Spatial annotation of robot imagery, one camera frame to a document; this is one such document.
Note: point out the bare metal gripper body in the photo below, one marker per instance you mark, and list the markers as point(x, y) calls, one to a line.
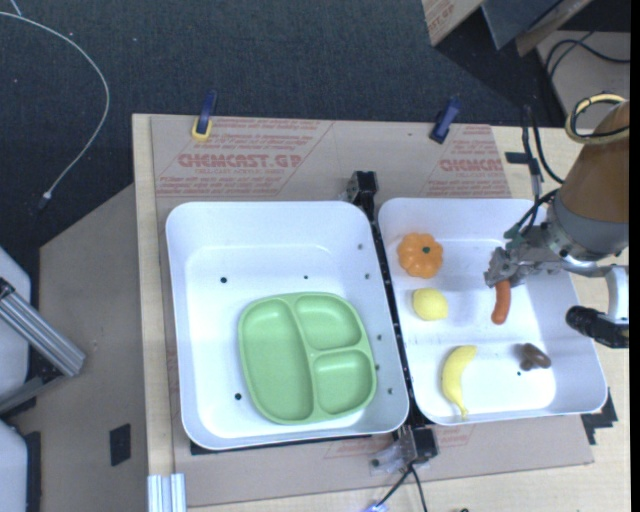
point(535, 255)

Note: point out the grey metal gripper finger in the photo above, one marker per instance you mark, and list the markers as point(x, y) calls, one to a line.
point(492, 276)
point(517, 279)

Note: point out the orange sausage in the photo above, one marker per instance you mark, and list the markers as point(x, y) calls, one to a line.
point(501, 305)

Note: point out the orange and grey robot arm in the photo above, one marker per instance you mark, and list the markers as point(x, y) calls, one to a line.
point(597, 180)

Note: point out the yellow lemon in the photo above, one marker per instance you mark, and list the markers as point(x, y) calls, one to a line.
point(430, 304)

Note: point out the orange pumpkin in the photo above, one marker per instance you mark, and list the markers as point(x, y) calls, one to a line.
point(419, 256)

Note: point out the brown doughnut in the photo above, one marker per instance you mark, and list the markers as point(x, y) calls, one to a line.
point(534, 357)

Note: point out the thin black and white rod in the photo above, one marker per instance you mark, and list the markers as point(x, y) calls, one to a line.
point(395, 310)

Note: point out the yellow banana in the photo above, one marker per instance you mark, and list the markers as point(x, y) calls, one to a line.
point(454, 377)

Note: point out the white plastic tray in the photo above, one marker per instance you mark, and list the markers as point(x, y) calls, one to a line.
point(215, 250)
point(500, 395)

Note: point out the brown cardboard board, red print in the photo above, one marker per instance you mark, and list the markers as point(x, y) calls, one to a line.
point(300, 160)

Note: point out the green divided plate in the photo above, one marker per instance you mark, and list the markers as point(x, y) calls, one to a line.
point(272, 360)

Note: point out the black cylinder on white bracket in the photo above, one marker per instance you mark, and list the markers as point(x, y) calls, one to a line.
point(605, 327)

